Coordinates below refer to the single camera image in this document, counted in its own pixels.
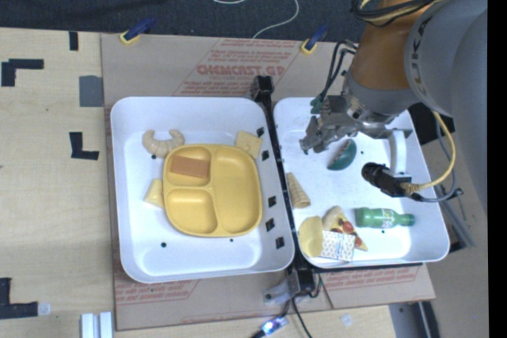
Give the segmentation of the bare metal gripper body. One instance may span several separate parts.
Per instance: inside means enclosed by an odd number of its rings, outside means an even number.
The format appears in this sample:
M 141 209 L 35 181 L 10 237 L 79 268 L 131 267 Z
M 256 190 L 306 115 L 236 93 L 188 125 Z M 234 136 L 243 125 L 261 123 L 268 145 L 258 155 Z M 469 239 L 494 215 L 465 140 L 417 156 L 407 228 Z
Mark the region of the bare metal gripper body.
M 389 97 L 364 97 L 355 94 L 318 95 L 316 97 L 318 130 L 331 140 L 357 133 L 372 139 L 386 139 L 391 130 L 387 125 L 401 113 L 401 102 Z

